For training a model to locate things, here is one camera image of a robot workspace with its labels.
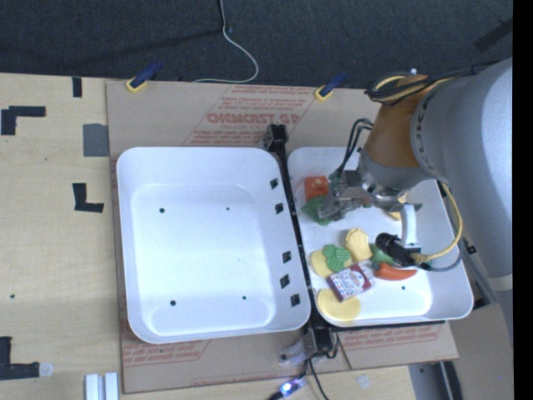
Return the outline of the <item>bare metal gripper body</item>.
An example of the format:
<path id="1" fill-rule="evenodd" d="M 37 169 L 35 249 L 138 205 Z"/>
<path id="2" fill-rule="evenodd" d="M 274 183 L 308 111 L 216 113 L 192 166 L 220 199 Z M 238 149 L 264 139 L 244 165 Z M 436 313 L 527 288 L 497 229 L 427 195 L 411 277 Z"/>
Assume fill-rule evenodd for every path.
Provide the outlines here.
<path id="1" fill-rule="evenodd" d="M 420 169 L 389 169 L 375 177 L 366 169 L 335 170 L 331 174 L 331 198 L 369 198 L 369 207 L 399 213 L 406 205 L 400 198 L 421 182 Z"/>

